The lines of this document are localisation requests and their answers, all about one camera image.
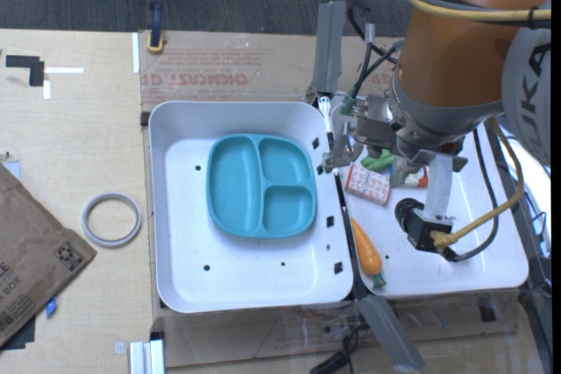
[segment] brown bag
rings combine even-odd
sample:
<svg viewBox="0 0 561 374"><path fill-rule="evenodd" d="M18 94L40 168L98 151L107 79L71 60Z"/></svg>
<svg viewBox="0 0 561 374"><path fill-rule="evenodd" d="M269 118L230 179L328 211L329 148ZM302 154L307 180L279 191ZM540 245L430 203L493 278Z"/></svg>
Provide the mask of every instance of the brown bag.
<svg viewBox="0 0 561 374"><path fill-rule="evenodd" d="M95 255L0 164L0 346Z"/></svg>

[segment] yellow cable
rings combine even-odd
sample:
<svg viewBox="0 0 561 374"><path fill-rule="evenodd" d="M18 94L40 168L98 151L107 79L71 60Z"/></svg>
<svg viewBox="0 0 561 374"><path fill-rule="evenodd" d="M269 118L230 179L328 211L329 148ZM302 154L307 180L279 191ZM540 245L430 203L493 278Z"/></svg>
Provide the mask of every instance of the yellow cable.
<svg viewBox="0 0 561 374"><path fill-rule="evenodd" d="M522 167L520 165L520 162L518 161L518 158L516 157L514 150L510 146L510 143L508 142L507 138L505 138L505 135L502 133L501 128L497 124L497 121L494 117L491 117L491 124L493 125L494 131L499 136L499 139L507 148L508 155L510 156L510 158L512 158L512 160L515 163L516 178L518 179L515 193L510 197L509 200L503 202L499 207L491 210L490 212L487 212L477 220L474 220L473 222L469 223L468 225L464 226L464 228L456 232L453 232L451 234L445 234L443 232L433 230L430 233L430 237L435 241L435 246L437 248L445 248L447 246L450 246L451 244L456 243L460 238L462 238L466 234L469 234L474 229L478 228L481 224L488 222L496 215L504 212L508 208L512 208L522 197L522 194L524 192L524 178L522 176Z"/></svg>
<svg viewBox="0 0 561 374"><path fill-rule="evenodd" d="M508 11L466 11L429 4L423 0L409 0L418 10L442 18L463 19L486 22L527 21L531 10ZM551 20L551 10L534 10L534 20Z"/></svg>

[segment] toy carrot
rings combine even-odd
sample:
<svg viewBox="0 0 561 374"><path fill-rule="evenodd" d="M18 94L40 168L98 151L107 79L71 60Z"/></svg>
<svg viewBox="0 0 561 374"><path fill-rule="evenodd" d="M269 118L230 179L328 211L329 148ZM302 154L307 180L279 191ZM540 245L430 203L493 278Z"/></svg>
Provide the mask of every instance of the toy carrot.
<svg viewBox="0 0 561 374"><path fill-rule="evenodd" d="M382 270L382 258L379 252L354 218L351 219L351 224L361 268L365 273L374 277L374 288L384 286L386 281L380 274Z"/></svg>

